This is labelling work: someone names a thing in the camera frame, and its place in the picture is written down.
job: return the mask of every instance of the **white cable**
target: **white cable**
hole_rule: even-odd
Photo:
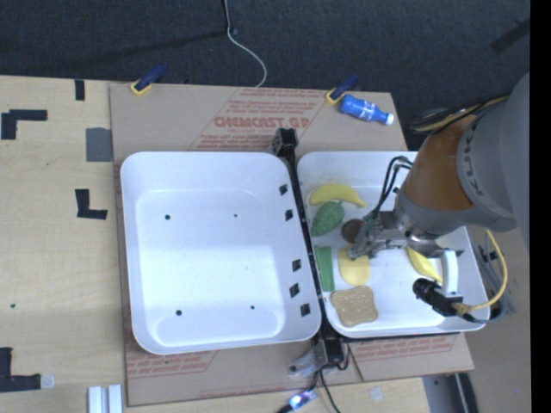
[[[239,43],[238,41],[236,41],[233,37],[232,37],[232,33],[231,33],[231,29],[232,29],[232,22],[230,21],[230,12],[227,8],[227,0],[224,0],[224,9],[226,10],[226,24],[227,24],[227,29],[226,29],[226,34],[227,34],[227,38],[230,39],[230,41],[237,47],[243,49],[245,52],[249,53],[250,55],[252,55],[252,57],[258,61],[258,63],[262,66],[262,69],[263,69],[263,78],[262,80],[260,81],[260,83],[257,84],[256,87],[261,87],[265,82],[266,82],[266,78],[268,77],[268,69],[266,69],[266,65],[264,64],[264,62],[260,59],[260,57],[258,57],[258,55],[256,55],[251,49],[243,46],[241,43]]]

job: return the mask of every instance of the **blue and yellow clamp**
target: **blue and yellow clamp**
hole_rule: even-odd
[[[346,90],[353,89],[357,82],[359,77],[357,75],[350,75],[348,78],[346,78],[342,83],[340,83],[337,87],[329,90],[325,94],[325,100],[334,106],[337,104],[341,98],[344,96],[344,92]]]
[[[157,82],[166,72],[169,70],[169,66],[165,63],[156,65],[150,71],[148,71],[138,81],[130,84],[130,90],[136,96],[142,96],[151,90],[152,83]]]

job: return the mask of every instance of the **wooden table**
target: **wooden table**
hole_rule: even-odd
[[[86,160],[85,130],[110,128],[108,83],[0,77],[0,111],[47,109],[47,121],[17,123],[0,140],[0,347],[14,375],[51,374],[55,386],[0,393],[2,412],[86,411],[89,386],[124,388],[121,283],[111,162]],[[78,219],[75,190],[90,190],[101,219]],[[377,387],[382,398],[372,397]],[[294,391],[209,399],[136,412],[274,412]],[[331,388],[342,411],[428,412],[419,378]],[[332,411],[326,395],[302,411]]]

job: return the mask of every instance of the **black floor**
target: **black floor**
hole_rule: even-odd
[[[409,121],[511,89],[529,71],[530,0],[228,0],[265,87],[388,91]],[[254,86],[221,0],[0,0],[0,74]]]

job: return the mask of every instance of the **green vegetable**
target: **green vegetable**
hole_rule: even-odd
[[[319,207],[312,222],[312,236],[322,236],[336,228],[344,219],[343,202],[333,200],[324,203]]]
[[[331,246],[314,246],[313,250],[318,264],[321,289],[324,292],[332,293],[335,290],[335,278],[333,277]]]

